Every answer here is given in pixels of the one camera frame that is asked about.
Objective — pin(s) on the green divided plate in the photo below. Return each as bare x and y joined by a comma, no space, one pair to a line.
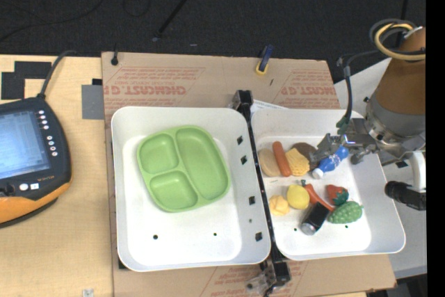
184,168

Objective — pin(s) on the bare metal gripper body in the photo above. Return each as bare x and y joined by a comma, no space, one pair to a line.
389,147

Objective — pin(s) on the yellow lemon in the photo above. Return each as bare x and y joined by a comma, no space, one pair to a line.
298,197

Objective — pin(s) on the thin black rod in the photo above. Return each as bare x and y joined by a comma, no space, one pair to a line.
264,191

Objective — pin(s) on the black can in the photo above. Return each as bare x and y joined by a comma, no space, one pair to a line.
315,219

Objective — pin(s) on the blue and white bottle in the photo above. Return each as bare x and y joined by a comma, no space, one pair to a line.
328,165

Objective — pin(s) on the green grapes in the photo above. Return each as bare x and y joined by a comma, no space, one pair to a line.
346,213

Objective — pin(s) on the white plastic tray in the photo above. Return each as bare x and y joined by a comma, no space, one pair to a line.
180,240
333,240

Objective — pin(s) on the black cylinder on white bracket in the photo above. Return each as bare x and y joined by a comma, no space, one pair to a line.
406,196

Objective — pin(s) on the yellow corn cob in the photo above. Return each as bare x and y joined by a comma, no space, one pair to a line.
298,163

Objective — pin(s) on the brown biscuit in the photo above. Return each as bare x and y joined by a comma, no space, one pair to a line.
305,149

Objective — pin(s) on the orange sausage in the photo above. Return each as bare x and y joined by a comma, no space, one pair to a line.
281,160

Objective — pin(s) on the red strawberry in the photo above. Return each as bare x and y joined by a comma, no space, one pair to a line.
335,193

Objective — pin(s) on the tan bread slice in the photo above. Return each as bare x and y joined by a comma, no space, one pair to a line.
268,163

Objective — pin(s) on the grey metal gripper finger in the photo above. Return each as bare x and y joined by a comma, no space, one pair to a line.
363,153
325,146

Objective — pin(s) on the brown cardboard board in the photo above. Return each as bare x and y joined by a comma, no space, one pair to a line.
194,87

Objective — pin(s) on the pale yellow lumpy toy food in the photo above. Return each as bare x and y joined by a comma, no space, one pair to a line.
278,206

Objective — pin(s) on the orange carrot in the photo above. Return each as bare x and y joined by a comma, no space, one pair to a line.
314,196

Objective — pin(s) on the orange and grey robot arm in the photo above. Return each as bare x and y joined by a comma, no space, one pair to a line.
400,87

